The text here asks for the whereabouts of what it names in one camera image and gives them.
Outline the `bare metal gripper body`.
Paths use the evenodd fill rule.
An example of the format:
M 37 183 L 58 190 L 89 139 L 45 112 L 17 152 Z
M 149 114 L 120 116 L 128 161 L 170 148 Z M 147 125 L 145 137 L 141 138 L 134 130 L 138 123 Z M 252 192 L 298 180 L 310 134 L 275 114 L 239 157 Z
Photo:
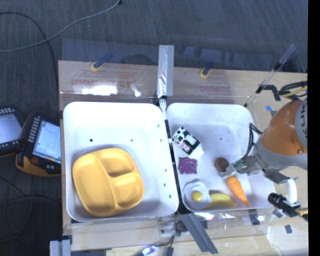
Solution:
M 245 156 L 234 163 L 239 174 L 255 175 L 265 167 L 265 163 L 258 155 Z

